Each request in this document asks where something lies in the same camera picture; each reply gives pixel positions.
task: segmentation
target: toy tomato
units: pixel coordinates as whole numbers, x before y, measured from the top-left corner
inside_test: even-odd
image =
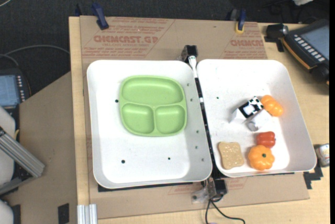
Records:
[[[256,136],[257,145],[263,145],[267,148],[272,148],[276,144],[275,134],[274,132],[263,132],[259,133]]]
[[[251,167],[260,171],[270,169],[274,162],[271,149],[263,145],[253,146],[249,151],[248,159]]]
[[[264,109],[272,116],[279,117],[283,114],[283,107],[270,95],[265,95],[261,99]]]

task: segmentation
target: metal can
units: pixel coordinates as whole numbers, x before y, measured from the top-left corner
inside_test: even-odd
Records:
[[[329,166],[329,143],[315,148],[316,155],[319,159],[320,165],[323,167]]]

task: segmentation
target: electronic device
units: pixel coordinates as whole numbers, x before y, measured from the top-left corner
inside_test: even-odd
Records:
[[[13,110],[29,96],[29,86],[20,69],[0,70],[0,106]]]
[[[282,38],[285,48],[318,82],[329,85],[329,21],[314,23],[289,31]]]

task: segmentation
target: green plate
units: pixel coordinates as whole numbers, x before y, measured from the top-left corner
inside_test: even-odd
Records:
[[[139,75],[126,78],[119,95],[125,128],[141,136],[171,136],[186,126],[185,93],[168,77]]]

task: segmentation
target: tray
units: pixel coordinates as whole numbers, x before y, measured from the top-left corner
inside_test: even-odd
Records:
[[[174,136],[139,136],[120,116],[120,87],[131,76],[162,76],[184,90],[186,125]],[[181,61],[97,60],[87,69],[93,173],[109,189],[205,180],[212,171],[192,69]]]
[[[202,60],[197,66],[210,138],[219,171],[228,177],[278,174],[312,170],[316,155],[295,92],[285,66],[274,60]],[[273,96],[284,108],[258,131],[246,124],[229,122],[231,113],[253,96]],[[250,148],[259,132],[273,131],[275,162],[269,170],[257,171],[249,165]],[[244,165],[222,167],[220,142],[240,144]]]
[[[180,83],[162,76],[131,76],[120,87],[123,125],[141,136],[171,136],[186,126],[187,109]]]

